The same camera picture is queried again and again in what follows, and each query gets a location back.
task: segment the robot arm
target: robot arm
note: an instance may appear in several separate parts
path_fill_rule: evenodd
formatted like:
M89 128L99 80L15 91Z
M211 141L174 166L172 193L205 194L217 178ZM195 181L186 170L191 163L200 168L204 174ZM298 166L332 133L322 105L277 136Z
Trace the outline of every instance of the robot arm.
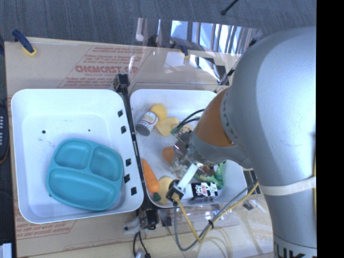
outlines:
M313 176L315 27L276 33L250 47L190 142L191 163L232 160L254 169L271 215L275 257L317 256L313 188L286 190Z

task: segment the cardboard surface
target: cardboard surface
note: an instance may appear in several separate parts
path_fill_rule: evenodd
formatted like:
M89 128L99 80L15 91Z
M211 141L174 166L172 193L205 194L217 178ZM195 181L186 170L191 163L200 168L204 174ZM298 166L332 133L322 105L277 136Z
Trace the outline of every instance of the cardboard surface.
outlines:
M192 58L188 62L175 49L37 38L28 40L37 49L34 57L25 54L18 42L5 43L9 108L11 97L21 89L112 89L116 74L126 72L131 79L129 92L142 88L221 89L212 77L211 69L196 68ZM225 62L227 71L238 58L238 55L204 51L195 51L196 53L212 57L215 62ZM11 111L9 117L11 129ZM132 255L134 234L125 232L123 226L135 219L135 212L38 225L26 221L18 207L12 133L10 137L18 257ZM253 211L262 214L252 217ZM187 253L178 250L174 237L171 236L172 228L162 227L161 223L156 230L145 232L146 247L152 257L161 256L161 249L164 249L164 255L169 255L166 257L202 257L203 254L208 257L210 254L217 254L240 258L272 252L272 230L268 213L254 209L240 212L237 216L234 221L226 222L224 219L223 223L226 224L210 232L201 246L196 245ZM203 222L202 217L194 220L199 230L202 229ZM189 233L187 225L181 223L179 228L181 241L184 244L192 242L193 234Z

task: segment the gray carpet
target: gray carpet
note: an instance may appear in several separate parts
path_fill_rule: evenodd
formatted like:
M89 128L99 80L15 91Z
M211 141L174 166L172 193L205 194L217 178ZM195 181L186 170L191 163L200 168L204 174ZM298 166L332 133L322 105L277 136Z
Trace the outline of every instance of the gray carpet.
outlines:
M137 18L221 23L258 28L263 37L317 22L317 0L0 0L0 34L132 44ZM6 97L5 65L0 58L0 98ZM0 165L0 191L12 195L9 157ZM14 242L11 200L0 195L0 244Z

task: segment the toy carrot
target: toy carrot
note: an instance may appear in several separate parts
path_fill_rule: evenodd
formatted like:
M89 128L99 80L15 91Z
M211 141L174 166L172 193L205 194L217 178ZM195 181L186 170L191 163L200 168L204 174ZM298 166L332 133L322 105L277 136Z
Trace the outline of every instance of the toy carrot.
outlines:
M147 189L156 195L160 189L160 185L150 165L145 159L142 159L142 168L144 170Z

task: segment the blue divided plate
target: blue divided plate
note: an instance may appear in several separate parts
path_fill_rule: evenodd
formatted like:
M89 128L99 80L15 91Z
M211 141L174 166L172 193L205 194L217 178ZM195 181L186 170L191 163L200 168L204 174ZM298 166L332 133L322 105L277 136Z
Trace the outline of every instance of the blue divided plate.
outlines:
M51 159L46 185L56 200L92 211L104 211L117 200L123 179L120 155L89 140L68 139Z

